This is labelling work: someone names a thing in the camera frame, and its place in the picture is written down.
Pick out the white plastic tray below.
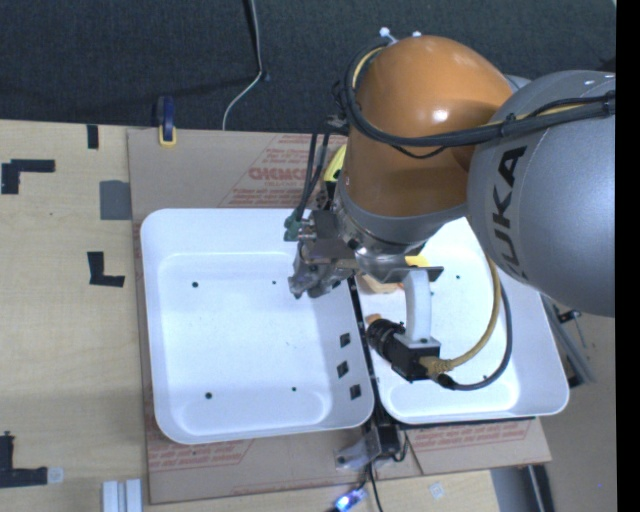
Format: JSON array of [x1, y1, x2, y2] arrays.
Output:
[[139, 207, 376, 446], [349, 215, 571, 426]]

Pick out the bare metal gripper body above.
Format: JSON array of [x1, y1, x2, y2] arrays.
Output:
[[298, 209, 427, 283]]

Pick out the brown cardboard board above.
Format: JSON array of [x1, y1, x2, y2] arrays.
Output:
[[125, 127, 554, 506]]

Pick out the black cylinder on white bracket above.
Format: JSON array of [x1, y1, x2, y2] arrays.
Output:
[[366, 266, 445, 384]]

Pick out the black block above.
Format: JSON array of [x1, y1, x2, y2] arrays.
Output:
[[373, 422, 405, 460]]

